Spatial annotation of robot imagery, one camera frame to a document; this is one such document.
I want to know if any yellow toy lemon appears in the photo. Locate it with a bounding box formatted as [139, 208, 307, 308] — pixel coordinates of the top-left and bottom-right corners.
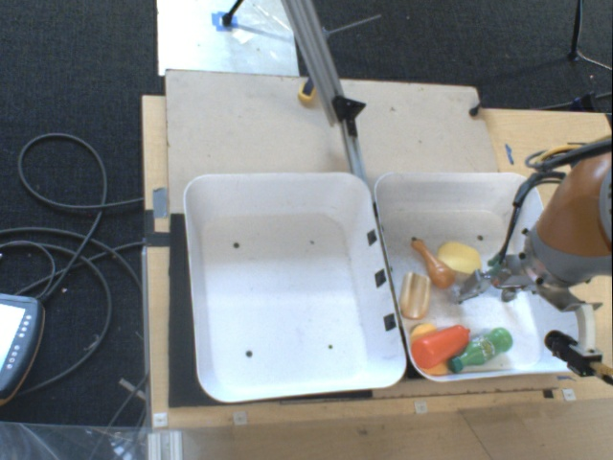
[436, 241, 483, 276]

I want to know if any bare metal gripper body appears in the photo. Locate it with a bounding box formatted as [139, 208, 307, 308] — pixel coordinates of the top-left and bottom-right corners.
[488, 251, 601, 312]

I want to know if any orange toy drumstick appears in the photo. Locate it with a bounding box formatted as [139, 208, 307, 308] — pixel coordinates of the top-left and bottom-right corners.
[410, 238, 457, 290]

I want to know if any green plastic bottle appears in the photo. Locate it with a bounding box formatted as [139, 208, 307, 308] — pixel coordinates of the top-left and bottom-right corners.
[447, 327, 514, 375]

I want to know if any black cylinder on white bracket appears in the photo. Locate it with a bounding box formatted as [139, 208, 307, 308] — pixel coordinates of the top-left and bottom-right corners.
[544, 302, 604, 379]

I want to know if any white plastic tray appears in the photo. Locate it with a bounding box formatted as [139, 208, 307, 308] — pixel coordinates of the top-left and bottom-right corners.
[183, 172, 409, 404]
[373, 171, 581, 383]

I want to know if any tan toy hot dog bun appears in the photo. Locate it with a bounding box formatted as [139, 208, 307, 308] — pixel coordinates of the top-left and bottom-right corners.
[398, 270, 433, 321]

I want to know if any pale wood board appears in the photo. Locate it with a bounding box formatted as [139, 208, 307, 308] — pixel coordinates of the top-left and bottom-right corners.
[164, 68, 500, 216]

